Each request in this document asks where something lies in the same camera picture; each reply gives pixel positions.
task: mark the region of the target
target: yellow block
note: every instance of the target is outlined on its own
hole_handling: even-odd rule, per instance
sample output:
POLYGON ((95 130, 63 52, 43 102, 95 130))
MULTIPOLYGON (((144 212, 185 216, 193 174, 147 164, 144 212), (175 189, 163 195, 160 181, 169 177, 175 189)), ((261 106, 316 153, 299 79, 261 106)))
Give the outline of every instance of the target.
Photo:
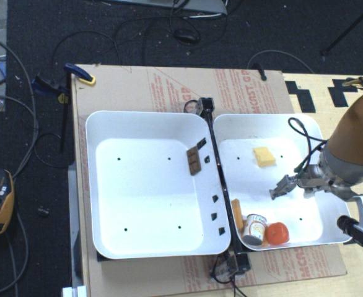
POLYGON ((267 147, 256 147, 253 149, 256 161, 259 167, 266 167, 275 164, 274 155, 268 150, 267 147))

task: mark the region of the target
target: dark carpet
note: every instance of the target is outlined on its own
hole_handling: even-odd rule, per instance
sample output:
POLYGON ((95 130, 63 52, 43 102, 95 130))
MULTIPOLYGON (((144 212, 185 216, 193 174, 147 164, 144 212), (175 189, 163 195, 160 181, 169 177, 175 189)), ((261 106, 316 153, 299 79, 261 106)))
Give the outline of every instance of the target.
MULTIPOLYGON (((173 29, 190 28, 201 35, 198 45, 186 46, 172 36, 170 9, 109 1, 8 0, 7 45, 31 79, 41 72, 61 85, 66 62, 242 69, 264 50, 287 52, 305 63, 268 52, 254 58, 264 69, 363 75, 363 19, 325 58, 320 53, 363 14, 363 0, 229 0, 227 8, 228 17, 189 20, 193 26, 179 16, 195 13, 175 8, 173 29), (134 20, 142 17, 148 19, 134 20)), ((23 72, 10 54, 7 95, 31 105, 23 72)), ((15 184, 30 249, 18 289, 19 296, 55 297, 71 285, 67 166, 74 161, 72 121, 69 118, 66 148, 60 154, 62 106, 55 97, 36 95, 35 100, 40 133, 47 135, 40 137, 15 184), (39 216, 40 208, 48 209, 49 215, 39 216)), ((0 113, 0 168, 11 173, 17 169, 32 132, 27 110, 8 102, 6 112, 0 113)), ((19 273, 25 256, 16 217, 9 237, 19 273)), ((2 235, 0 288, 13 278, 9 246, 2 235)), ((15 296, 15 291, 11 288, 0 296, 15 296)))

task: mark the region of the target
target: silver can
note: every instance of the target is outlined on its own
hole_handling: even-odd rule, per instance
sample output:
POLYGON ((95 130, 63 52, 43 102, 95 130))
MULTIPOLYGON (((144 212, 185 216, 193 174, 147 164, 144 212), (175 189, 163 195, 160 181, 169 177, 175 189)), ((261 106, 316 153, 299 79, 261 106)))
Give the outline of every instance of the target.
POLYGON ((247 245, 259 246, 263 243, 267 227, 267 219, 261 215, 252 214, 247 217, 242 240, 247 245))

